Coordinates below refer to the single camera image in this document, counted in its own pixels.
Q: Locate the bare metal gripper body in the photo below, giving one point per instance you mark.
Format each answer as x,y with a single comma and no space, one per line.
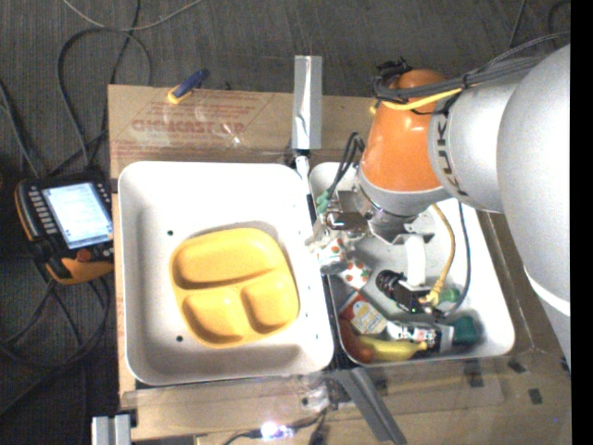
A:
352,218

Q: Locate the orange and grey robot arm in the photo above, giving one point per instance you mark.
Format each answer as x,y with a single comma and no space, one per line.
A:
482,146

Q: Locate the white carton with orange dots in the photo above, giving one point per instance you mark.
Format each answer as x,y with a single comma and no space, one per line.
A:
354,274

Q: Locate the white and yellow packet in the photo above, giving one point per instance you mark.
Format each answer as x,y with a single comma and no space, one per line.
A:
368,318

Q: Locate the small green lump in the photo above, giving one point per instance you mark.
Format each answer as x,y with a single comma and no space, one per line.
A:
450,295

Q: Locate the orange carrot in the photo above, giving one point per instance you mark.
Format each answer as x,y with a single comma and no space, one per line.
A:
354,343

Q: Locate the white printed bottle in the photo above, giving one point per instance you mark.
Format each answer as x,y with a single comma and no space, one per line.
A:
417,333

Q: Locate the yellow banana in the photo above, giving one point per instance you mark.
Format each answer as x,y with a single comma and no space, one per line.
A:
391,348

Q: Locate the yellow divided plate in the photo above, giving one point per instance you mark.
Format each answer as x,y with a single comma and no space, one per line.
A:
231,285

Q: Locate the white plastic tray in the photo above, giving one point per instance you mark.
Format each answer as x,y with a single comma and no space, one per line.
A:
486,304
153,295

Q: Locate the dark green block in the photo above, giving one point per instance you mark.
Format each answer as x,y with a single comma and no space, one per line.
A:
468,329

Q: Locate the brown cardboard board red print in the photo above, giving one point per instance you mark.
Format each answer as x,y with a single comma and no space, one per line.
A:
139,148

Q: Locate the black cylinder on white bracket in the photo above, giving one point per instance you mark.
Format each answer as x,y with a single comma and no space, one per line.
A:
410,295

